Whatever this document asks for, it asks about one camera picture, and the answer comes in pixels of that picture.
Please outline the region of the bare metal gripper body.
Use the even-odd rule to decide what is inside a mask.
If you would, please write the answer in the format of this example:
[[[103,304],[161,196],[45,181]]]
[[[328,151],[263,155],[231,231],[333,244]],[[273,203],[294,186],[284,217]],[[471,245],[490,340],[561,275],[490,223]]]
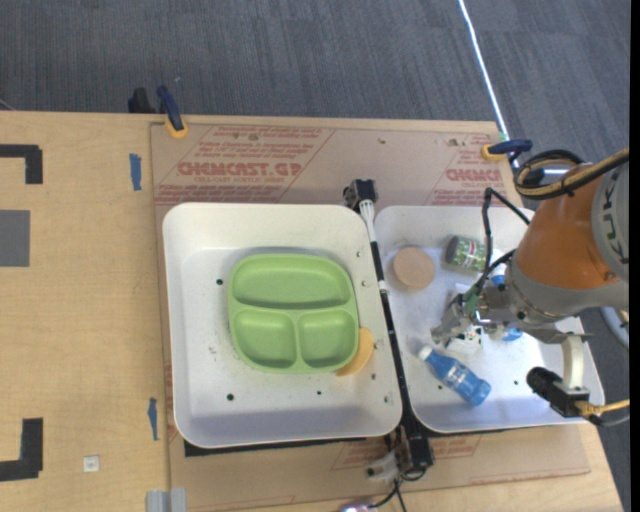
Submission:
[[[475,321],[495,322],[497,334],[522,334],[515,313],[510,310],[503,284],[489,282],[478,292],[473,285],[456,284],[451,303],[461,306],[459,334],[472,333]]]

